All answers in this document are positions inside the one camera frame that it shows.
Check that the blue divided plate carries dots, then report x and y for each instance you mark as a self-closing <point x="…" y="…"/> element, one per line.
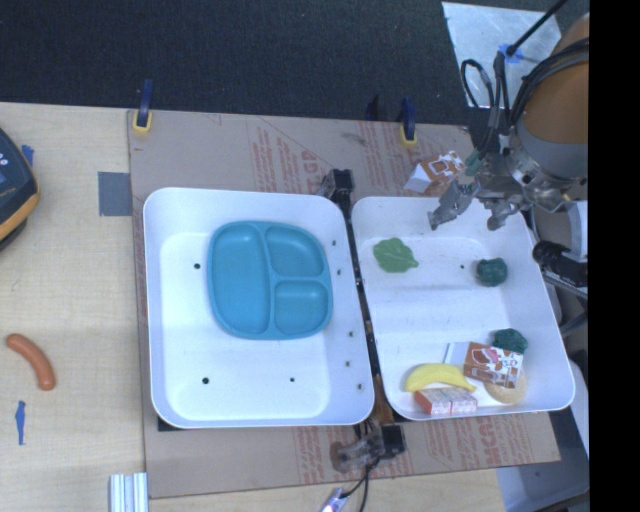
<point x="240" y="280"/>

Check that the pale yellow biscuit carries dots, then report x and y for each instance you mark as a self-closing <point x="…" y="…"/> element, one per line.
<point x="505" y="394"/>

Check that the orange flat packet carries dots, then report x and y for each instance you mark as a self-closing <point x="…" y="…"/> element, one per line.
<point x="445" y="401"/>

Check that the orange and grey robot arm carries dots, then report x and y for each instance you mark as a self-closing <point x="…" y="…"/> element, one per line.
<point x="555" y="110"/>

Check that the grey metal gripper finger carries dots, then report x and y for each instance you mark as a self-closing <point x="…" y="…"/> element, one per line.
<point x="447" y="207"/>
<point x="501" y="212"/>

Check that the light green lettuce leaf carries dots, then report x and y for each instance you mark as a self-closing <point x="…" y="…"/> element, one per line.
<point x="394" y="256"/>

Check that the thin black and white rod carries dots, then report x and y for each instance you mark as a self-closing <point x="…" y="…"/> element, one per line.
<point x="361" y="292"/>

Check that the brown cardboard board red print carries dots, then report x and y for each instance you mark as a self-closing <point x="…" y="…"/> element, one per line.
<point x="240" y="145"/>

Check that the black cylinder on white bracket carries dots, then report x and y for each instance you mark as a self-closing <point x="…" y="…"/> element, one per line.
<point x="560" y="260"/>

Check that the orange sausage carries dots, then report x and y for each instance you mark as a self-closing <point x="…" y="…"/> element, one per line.
<point x="35" y="360"/>

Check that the yellow banana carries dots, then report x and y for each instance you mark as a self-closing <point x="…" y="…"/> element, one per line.
<point x="435" y="376"/>

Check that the white plastic tray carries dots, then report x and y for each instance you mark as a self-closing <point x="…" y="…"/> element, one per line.
<point x="440" y="310"/>
<point x="250" y="380"/>

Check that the orange and white carton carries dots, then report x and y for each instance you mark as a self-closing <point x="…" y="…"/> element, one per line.
<point x="435" y="172"/>
<point x="490" y="365"/>

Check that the dark green broccoli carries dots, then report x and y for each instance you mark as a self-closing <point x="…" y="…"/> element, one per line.
<point x="511" y="341"/>
<point x="492" y="272"/>

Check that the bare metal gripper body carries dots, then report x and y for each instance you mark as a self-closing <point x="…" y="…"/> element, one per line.
<point x="520" y="182"/>

